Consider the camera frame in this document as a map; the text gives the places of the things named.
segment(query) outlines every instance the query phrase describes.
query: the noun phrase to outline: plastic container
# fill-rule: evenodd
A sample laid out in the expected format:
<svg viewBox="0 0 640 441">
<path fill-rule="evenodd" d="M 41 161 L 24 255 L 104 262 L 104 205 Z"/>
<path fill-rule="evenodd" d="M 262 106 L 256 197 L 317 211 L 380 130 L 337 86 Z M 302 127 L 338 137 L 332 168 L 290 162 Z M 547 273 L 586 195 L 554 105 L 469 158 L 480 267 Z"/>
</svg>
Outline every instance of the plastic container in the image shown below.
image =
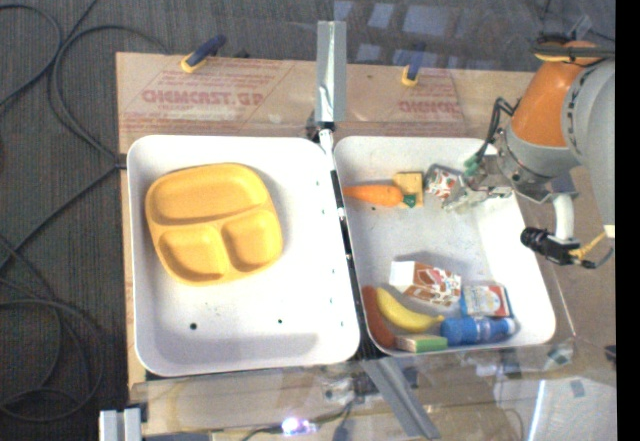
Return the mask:
<svg viewBox="0 0 640 441">
<path fill-rule="evenodd" d="M 440 324 L 440 335 L 448 340 L 449 346 L 492 343 L 515 332 L 516 323 L 511 318 L 447 318 Z"/>
</svg>

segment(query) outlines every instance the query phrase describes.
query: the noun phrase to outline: yellow banana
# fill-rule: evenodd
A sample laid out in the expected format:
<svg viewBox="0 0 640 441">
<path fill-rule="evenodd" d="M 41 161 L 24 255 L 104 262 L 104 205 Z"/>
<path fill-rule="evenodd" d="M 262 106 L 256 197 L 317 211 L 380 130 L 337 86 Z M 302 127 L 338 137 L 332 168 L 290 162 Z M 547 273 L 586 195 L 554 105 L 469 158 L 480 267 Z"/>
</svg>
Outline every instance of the yellow banana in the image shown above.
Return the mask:
<svg viewBox="0 0 640 441">
<path fill-rule="evenodd" d="M 411 333 L 422 333 L 433 324 L 444 320 L 442 315 L 432 317 L 405 308 L 384 288 L 376 289 L 376 302 L 384 318 L 396 327 L 400 327 Z"/>
</svg>

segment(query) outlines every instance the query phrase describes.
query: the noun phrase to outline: gray floor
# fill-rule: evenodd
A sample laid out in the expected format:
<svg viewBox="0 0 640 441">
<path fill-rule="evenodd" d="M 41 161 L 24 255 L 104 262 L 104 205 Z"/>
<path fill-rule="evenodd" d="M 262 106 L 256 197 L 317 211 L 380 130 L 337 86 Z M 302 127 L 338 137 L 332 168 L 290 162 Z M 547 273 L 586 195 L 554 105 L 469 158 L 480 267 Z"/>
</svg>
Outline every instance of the gray floor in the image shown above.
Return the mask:
<svg viewBox="0 0 640 441">
<path fill-rule="evenodd" d="M 111 28 L 82 37 L 65 53 L 57 83 L 69 112 L 97 140 L 93 145 L 54 115 L 64 112 L 55 95 L 53 103 L 48 101 L 45 77 L 7 98 L 47 64 L 57 43 L 54 28 L 41 15 L 7 6 L 45 11 L 66 37 L 92 1 L 0 0 L 5 6 L 0 9 L 0 258 L 7 259 L 0 278 L 14 286 L 0 283 L 0 301 L 24 299 L 25 293 L 15 290 L 18 283 L 38 300 L 55 296 L 77 308 L 97 324 L 105 361 L 95 397 L 80 415 L 44 425 L 12 418 L 7 411 L 42 417 L 73 409 L 89 394 L 99 357 L 90 331 L 59 309 L 87 351 L 87 381 L 68 330 L 58 343 L 59 324 L 51 309 L 33 302 L 0 306 L 0 406 L 8 408 L 0 411 L 2 440 L 95 438 L 96 412 L 122 408 L 127 400 L 122 219 L 110 154 L 117 151 L 114 52 L 157 52 L 159 47 Z M 316 22 L 344 19 L 352 62 L 400 64 L 405 51 L 422 41 L 424 65 L 518 71 L 539 65 L 528 48 L 541 33 L 575 30 L 578 37 L 615 46 L 616 0 L 551 0 L 541 17 L 544 5 L 545 0 L 98 0 L 76 34 L 125 25 L 157 38 L 172 53 L 186 54 L 224 33 L 228 43 L 221 55 L 244 50 L 251 57 L 313 60 Z M 102 175 L 94 188 L 47 220 Z M 33 270 L 46 279 L 50 292 Z M 47 380 L 59 345 L 60 364 Z M 76 398 L 41 392 L 9 404 L 10 397 L 43 385 Z"/>
</svg>

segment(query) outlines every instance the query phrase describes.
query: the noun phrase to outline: divided yellow plate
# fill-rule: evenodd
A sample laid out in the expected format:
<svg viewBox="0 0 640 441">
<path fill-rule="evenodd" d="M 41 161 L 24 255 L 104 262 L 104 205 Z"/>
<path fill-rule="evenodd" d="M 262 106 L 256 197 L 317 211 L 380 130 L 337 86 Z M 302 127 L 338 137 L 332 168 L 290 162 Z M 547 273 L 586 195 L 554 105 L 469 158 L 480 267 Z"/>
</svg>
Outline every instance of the divided yellow plate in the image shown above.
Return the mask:
<svg viewBox="0 0 640 441">
<path fill-rule="evenodd" d="M 147 191 L 145 213 L 162 265 L 189 285 L 253 275 L 282 254 L 282 230 L 269 191 L 241 164 L 162 176 Z"/>
</svg>

